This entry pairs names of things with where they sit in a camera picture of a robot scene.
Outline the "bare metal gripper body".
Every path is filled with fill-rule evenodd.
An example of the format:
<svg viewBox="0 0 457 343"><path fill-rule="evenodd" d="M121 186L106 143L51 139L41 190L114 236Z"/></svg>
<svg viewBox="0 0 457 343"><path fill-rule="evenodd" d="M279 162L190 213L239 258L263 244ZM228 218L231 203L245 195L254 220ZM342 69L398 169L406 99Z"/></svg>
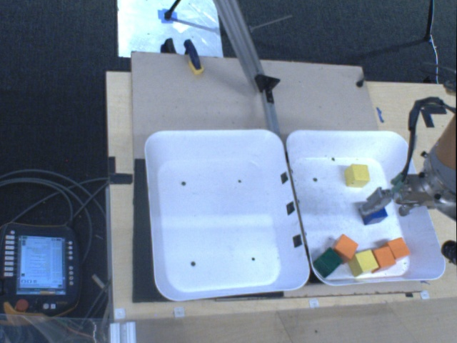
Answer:
<svg viewBox="0 0 457 343"><path fill-rule="evenodd" d="M432 174L409 174L393 188L399 214L406 216L415 208L436 209L446 216L456 215L456 181Z"/></svg>

